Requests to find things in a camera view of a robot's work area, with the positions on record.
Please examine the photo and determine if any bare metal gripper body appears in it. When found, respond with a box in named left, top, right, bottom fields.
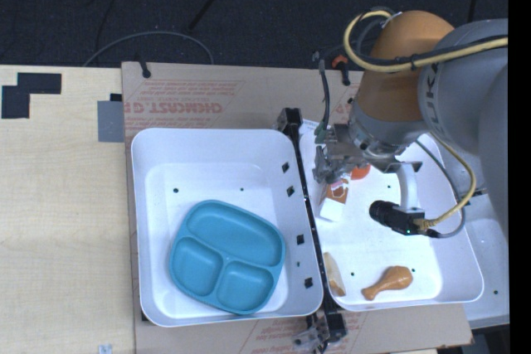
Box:
left=321, top=124, right=377, bottom=175

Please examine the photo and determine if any orange toy fruit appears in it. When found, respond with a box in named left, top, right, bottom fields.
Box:
left=350, top=163, right=372, bottom=181

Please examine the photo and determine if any white and orange carton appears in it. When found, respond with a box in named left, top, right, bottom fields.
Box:
left=318, top=177, right=350, bottom=222

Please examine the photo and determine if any white plastic tray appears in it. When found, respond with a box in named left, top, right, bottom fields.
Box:
left=298, top=123, right=485, bottom=313
left=130, top=127, right=324, bottom=328

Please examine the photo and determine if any toy bread slice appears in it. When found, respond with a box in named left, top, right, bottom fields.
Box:
left=323, top=251, right=347, bottom=298

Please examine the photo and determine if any brown cardboard board red print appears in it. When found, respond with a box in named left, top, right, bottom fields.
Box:
left=120, top=61, right=475, bottom=354

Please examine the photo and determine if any brown toy chicken drumstick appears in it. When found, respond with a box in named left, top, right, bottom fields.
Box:
left=360, top=264, right=415, bottom=302

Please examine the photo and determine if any blue divided plate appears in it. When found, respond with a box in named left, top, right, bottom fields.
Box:
left=168, top=199, right=287, bottom=317

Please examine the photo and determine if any black cylinder on white bracket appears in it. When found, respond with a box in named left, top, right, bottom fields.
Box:
left=368, top=161, right=427, bottom=236

